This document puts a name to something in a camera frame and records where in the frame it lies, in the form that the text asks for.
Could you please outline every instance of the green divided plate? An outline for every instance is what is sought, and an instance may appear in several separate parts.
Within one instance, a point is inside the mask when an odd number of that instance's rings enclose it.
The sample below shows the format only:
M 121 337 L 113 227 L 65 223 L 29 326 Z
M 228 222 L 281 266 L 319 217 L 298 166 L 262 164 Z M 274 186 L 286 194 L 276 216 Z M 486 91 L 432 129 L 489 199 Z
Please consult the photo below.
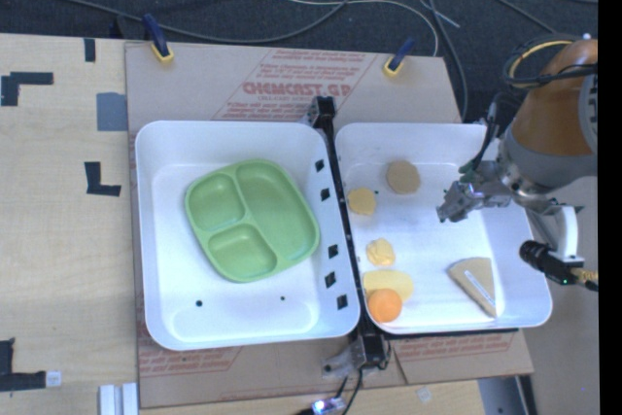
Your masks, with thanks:
M 188 187 L 186 214 L 216 270 L 253 282 L 311 256 L 320 229 L 289 174 L 265 159 L 216 170 Z

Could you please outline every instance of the orange ball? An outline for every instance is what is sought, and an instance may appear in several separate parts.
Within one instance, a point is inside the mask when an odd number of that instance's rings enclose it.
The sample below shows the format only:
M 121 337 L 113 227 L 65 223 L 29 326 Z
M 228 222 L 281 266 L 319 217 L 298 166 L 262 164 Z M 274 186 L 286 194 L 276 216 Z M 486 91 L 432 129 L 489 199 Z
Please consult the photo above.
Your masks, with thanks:
M 392 322 L 401 313 L 401 297 L 393 289 L 378 289 L 369 295 L 367 309 L 376 322 Z

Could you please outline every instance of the metal bracket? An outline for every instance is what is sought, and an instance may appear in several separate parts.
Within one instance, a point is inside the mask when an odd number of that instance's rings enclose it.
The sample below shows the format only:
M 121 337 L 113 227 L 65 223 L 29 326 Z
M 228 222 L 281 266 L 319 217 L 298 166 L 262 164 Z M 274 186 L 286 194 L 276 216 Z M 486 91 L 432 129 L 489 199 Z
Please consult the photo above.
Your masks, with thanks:
M 322 362 L 322 377 L 345 378 L 350 372 L 361 368 L 364 363 L 363 338 L 359 335 L 341 353 Z

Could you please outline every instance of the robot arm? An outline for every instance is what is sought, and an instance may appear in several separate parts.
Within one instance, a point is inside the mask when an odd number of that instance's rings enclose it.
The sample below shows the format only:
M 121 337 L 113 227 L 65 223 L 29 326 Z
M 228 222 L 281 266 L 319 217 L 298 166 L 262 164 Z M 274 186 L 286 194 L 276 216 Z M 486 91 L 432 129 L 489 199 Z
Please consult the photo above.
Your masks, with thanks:
M 532 79 L 514 77 L 518 64 L 541 48 L 564 48 Z M 508 59 L 508 82 L 529 90 L 498 143 L 495 160 L 482 160 L 496 136 L 493 102 L 479 154 L 462 166 L 460 179 L 436 208 L 439 219 L 459 222 L 474 209 L 523 206 L 546 244 L 527 241 L 520 256 L 560 284 L 582 283 L 595 290 L 598 276 L 582 270 L 576 255 L 575 209 L 548 195 L 578 178 L 597 175 L 598 41 L 549 38 L 519 48 Z M 556 229 L 547 229 L 547 222 Z

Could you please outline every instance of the white tray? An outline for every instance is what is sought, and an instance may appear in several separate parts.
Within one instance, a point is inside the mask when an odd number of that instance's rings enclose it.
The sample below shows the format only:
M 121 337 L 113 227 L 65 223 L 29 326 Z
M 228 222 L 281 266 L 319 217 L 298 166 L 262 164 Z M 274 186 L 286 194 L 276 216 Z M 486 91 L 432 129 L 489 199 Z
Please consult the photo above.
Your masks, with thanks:
M 511 203 L 473 211 L 458 223 L 438 220 L 435 208 L 444 190 L 479 151 L 484 132 L 479 124 L 351 123 L 337 133 L 344 191 L 366 187 L 377 192 L 372 216 L 349 211 L 361 275 L 378 269 L 365 248 L 384 237 L 397 256 L 391 268 L 408 273 L 415 285 L 400 316 L 379 328 L 393 334 L 527 328 L 550 316 L 546 278 L 519 256 L 521 244 L 533 238 L 523 208 Z M 487 158 L 494 158 L 496 145 Z M 419 170 L 422 185 L 412 194 L 394 193 L 387 183 L 387 166 L 398 159 Z M 472 257 L 493 262 L 497 318 L 484 313 L 447 275 L 452 263 Z
M 361 305 L 317 130 L 301 123 L 155 121 L 139 131 L 135 154 L 145 316 L 161 346 L 190 350 L 327 338 L 356 326 Z M 241 284 L 221 276 L 202 252 L 184 197 L 195 179 L 252 158 L 274 161 L 290 174 L 318 221 L 321 240 L 296 266 Z

